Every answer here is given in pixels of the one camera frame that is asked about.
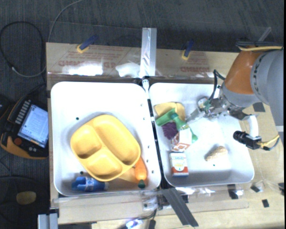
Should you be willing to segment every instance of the dark background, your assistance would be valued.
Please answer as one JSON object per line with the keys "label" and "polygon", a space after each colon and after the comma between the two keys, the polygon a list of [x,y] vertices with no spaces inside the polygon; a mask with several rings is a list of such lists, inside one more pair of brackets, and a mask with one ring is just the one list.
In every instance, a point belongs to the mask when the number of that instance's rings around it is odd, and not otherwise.
{"label": "dark background", "polygon": [[[32,75],[45,66],[45,42],[59,12],[77,0],[0,0],[0,31],[6,58],[22,74]],[[266,28],[266,41],[284,43],[284,0],[84,0],[64,11],[55,24],[52,42],[81,42],[79,24],[111,28],[157,28],[158,48],[181,49],[193,38],[194,50],[238,52],[240,38],[258,40]],[[124,38],[125,46],[140,46],[140,38]],[[12,102],[43,83],[41,76],[24,78],[14,73],[0,52],[0,93]],[[44,91],[38,98],[46,103]],[[0,136],[6,116],[0,121]],[[7,153],[0,147],[0,161],[14,176],[0,178],[0,229],[36,228],[37,215],[48,212],[49,161],[30,160]],[[0,177],[9,172],[0,164]],[[31,205],[15,204],[16,191],[32,190],[37,200]]]}

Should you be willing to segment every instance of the blue clip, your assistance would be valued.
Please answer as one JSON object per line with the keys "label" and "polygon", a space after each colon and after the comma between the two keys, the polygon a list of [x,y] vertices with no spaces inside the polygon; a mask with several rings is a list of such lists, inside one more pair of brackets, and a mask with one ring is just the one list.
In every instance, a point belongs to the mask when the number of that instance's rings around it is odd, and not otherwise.
{"label": "blue clip", "polygon": [[92,37],[89,37],[86,41],[84,41],[82,44],[77,46],[77,51],[80,53],[83,53],[86,51],[89,47],[89,45],[93,44],[99,37],[97,35],[93,35]]}
{"label": "blue clip", "polygon": [[192,46],[194,45],[194,40],[191,39],[186,47],[186,49],[183,51],[182,53],[182,58],[184,60],[187,60],[190,56],[190,52],[191,52],[191,49],[192,49]]}

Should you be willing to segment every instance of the wooden surface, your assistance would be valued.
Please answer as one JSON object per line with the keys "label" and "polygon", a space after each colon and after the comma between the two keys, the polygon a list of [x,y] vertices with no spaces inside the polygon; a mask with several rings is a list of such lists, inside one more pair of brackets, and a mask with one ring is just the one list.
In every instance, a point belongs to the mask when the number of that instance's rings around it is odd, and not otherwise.
{"label": "wooden surface", "polygon": [[[47,45],[47,62],[54,57]],[[209,66],[209,71],[216,69],[220,74],[226,75],[237,53],[204,52]],[[162,51],[157,55],[178,56],[179,51]],[[268,106],[265,112],[259,112],[257,117],[260,135],[263,141],[276,135],[275,125]],[[252,107],[245,110],[248,114],[254,114]],[[248,130],[247,123],[241,122],[242,130]],[[93,222],[93,229],[117,229],[129,221],[131,217],[148,215],[143,211],[143,203],[136,195],[128,194],[109,198],[87,199],[57,199],[58,192],[53,184],[53,156],[50,143],[50,179],[51,179],[51,204],[59,207],[59,224]],[[212,198],[189,198],[189,209],[201,229],[263,229],[283,228],[285,225],[284,196],[277,186],[284,182],[284,148],[281,142],[270,152],[264,150],[249,150],[254,168],[255,177],[250,184],[243,186],[244,194],[240,199],[232,200],[228,194],[220,199],[212,201]],[[261,184],[262,191],[254,192],[250,189],[252,184]],[[267,199],[269,207],[263,206],[262,200]],[[159,210],[155,217],[157,229],[186,228],[172,209]],[[144,221],[138,228],[148,228],[148,222]]]}

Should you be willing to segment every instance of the yellow divided tray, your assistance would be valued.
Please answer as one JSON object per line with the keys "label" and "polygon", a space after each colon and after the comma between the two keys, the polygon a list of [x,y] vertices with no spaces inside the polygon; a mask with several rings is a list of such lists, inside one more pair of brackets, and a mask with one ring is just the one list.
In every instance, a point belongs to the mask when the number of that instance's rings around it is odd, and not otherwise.
{"label": "yellow divided tray", "polygon": [[129,170],[141,155],[140,145],[114,116],[104,114],[78,128],[71,149],[87,172],[99,181],[111,181]]}

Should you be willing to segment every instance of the orange cylinder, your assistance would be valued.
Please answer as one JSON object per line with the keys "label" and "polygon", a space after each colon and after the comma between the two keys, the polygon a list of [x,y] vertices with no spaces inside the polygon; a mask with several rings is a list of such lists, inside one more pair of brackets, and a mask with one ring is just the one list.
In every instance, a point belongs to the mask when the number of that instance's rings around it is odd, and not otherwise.
{"label": "orange cylinder", "polygon": [[241,51],[234,60],[225,79],[228,90],[239,94],[254,94],[250,84],[250,73],[260,52]]}

